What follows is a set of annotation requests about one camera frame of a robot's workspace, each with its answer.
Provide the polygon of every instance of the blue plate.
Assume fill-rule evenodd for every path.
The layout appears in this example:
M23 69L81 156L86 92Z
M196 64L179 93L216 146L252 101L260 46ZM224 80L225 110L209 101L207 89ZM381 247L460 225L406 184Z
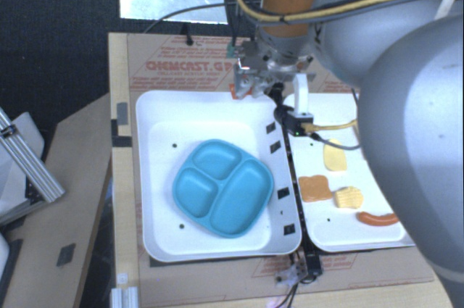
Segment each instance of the blue plate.
M273 192L269 169L233 144L212 139L199 144L174 180L177 206L192 220L229 238L255 224Z

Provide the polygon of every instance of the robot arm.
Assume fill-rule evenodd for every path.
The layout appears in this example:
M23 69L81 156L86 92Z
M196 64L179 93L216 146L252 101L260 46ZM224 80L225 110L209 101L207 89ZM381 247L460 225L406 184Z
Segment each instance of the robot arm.
M236 93L267 93L312 56L360 88L358 125L370 169L462 307L463 0L437 16L443 2L263 0L258 13L242 2L257 37L239 52Z

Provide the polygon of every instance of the yellow cable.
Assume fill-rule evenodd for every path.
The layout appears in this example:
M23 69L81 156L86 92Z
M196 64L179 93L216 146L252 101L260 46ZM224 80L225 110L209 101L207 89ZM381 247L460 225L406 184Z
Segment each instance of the yellow cable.
M354 126L357 124L357 120L354 119L350 122L347 122L346 124L340 124L340 125L326 125L326 126L320 126L320 125L314 125L310 124L308 122L302 123L302 128L306 133L313 133L315 131L319 130L339 130L339 129L346 129L349 128L350 126Z
M327 9L316 9L310 12L299 13L299 14L283 14L283 15L272 15L256 12L245 3L244 0L237 0L237 3L241 9L250 17L259 20L260 22L292 22L296 20L314 20L319 17L325 17L334 14L341 14L350 12L356 9L362 9L370 7L374 4L386 3L394 0L357 0L352 3L338 5L337 7Z

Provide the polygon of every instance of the white tray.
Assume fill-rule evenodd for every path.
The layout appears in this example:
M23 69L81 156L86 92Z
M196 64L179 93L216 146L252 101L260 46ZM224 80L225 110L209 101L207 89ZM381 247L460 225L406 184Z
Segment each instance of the white tray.
M163 262L289 254L301 241L297 206L275 104L268 98L233 100L230 93L149 91L138 98L142 217L147 252ZM177 208L172 188L177 171L208 139L235 144L261 160L274 177L266 210L244 236L224 238L190 220ZM280 142L271 153L270 146ZM278 191L288 195L278 199ZM284 235L284 230L294 232Z
M294 96L285 100L293 106ZM351 94L311 93L309 111L314 114L316 125L338 125L356 118L356 104ZM326 139L338 139L345 146L355 146L358 139L354 128L322 130ZM308 234L322 250L352 251L412 246L414 243L400 222L387 227L373 227L356 218L359 211L384 215L393 212L375 182L361 149L345 151L346 172L331 172L323 162L323 143L306 137L290 137L297 177L324 175L332 192L347 186L362 191L364 203L360 209L339 209L333 199L302 202Z

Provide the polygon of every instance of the toy sausage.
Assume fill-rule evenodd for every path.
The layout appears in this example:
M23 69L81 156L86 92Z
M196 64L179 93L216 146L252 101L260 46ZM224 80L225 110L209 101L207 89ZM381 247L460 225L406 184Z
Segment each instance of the toy sausage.
M386 215L372 215L368 212L358 212L357 219L360 222L363 222L367 225L375 225L375 226L385 226L385 225L392 225L399 222L398 217L391 213Z

